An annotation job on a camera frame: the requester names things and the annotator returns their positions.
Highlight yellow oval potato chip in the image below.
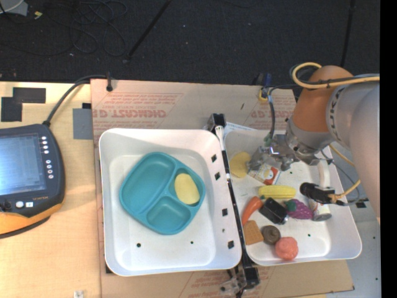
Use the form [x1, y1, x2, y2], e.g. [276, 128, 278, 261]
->
[174, 173, 201, 205]

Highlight purple grapes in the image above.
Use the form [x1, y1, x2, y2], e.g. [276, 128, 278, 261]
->
[284, 198, 314, 220]

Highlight blue divided plate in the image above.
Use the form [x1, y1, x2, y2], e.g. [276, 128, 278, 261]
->
[118, 151, 207, 236]

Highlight white and red carton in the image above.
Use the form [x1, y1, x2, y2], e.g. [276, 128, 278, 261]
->
[248, 163, 282, 186]

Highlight orange carrot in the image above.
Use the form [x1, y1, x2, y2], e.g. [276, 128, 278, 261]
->
[241, 196, 265, 227]

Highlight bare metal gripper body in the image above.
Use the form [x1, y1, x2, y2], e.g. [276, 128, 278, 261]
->
[259, 134, 323, 167]

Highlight yellow round potato chip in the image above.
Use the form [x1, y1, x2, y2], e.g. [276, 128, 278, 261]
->
[229, 151, 252, 179]

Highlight thin black and white rod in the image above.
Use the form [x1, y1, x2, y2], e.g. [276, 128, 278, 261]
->
[215, 125, 251, 271]

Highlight white plastic tray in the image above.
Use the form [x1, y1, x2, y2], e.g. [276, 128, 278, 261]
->
[98, 127, 243, 277]
[223, 129, 363, 267]

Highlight pink round toy food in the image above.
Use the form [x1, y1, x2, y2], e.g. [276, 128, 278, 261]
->
[274, 236, 300, 261]

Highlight brown chocolate doughnut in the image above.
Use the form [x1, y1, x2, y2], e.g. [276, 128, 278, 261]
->
[261, 225, 282, 246]

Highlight black block with thin wires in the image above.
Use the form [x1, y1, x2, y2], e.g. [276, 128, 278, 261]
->
[206, 113, 226, 133]
[241, 265, 260, 289]

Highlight yellow corn cob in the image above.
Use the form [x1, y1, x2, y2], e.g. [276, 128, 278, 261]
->
[257, 184, 297, 201]

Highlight tan waffle biscuit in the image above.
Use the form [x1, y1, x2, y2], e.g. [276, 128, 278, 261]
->
[243, 220, 265, 246]

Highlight white printed paper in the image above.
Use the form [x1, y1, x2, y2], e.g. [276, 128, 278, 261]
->
[223, 121, 265, 133]

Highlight brown cardboard board red print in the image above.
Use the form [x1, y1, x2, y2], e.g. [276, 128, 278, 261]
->
[89, 78, 355, 298]

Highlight small white can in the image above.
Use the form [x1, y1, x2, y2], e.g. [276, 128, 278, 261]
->
[311, 201, 333, 222]

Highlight black rectangular box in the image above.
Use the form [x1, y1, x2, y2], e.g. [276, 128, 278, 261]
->
[258, 197, 289, 225]

